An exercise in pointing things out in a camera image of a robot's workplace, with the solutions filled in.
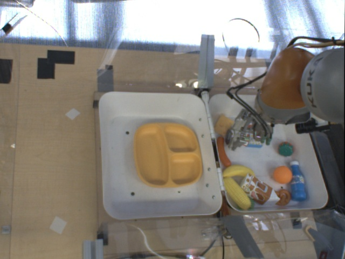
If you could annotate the white plastic tray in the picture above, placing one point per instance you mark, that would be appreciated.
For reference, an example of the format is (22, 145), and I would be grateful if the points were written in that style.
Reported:
(121, 171)
(264, 159)

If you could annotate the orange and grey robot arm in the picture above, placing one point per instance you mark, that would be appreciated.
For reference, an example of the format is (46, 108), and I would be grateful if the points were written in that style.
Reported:
(283, 82)

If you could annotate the brown pretzel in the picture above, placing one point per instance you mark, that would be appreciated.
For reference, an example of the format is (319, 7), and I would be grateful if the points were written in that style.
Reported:
(284, 197)

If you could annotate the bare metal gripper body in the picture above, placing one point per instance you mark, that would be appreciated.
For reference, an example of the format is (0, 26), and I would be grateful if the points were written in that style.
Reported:
(249, 125)

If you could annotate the brown and white carton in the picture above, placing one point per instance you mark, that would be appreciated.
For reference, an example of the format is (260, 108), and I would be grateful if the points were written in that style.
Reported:
(260, 189)

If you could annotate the small blue and white carton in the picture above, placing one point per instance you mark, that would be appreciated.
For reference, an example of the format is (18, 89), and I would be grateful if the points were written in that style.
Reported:
(254, 145)

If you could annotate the yellow banana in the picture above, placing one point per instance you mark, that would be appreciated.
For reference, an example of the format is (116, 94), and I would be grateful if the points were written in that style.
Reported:
(237, 170)

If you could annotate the blue bottle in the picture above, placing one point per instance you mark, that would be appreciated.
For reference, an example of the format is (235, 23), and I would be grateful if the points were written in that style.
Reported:
(297, 183)

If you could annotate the green round toy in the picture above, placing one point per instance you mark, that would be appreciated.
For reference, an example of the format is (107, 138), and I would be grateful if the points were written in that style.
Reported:
(286, 149)

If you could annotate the pale wood board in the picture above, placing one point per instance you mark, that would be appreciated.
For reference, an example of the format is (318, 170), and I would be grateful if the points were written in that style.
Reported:
(59, 150)

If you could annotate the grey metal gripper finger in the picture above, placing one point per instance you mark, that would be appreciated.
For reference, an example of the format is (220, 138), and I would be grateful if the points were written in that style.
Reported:
(237, 145)
(230, 137)

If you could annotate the orange ball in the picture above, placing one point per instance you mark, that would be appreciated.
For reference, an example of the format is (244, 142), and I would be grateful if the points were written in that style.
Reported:
(282, 174)

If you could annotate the orange divided plate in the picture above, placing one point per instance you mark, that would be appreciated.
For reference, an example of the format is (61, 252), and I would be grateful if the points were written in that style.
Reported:
(153, 155)

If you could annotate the red sausage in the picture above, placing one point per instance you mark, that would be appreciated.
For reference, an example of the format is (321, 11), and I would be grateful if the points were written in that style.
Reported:
(223, 152)

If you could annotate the black cylinder on white bracket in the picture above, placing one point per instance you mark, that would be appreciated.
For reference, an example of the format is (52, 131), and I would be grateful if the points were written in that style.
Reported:
(310, 127)

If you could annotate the yellow corn cob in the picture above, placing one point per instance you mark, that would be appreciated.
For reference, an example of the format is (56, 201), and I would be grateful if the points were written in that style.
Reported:
(237, 193)

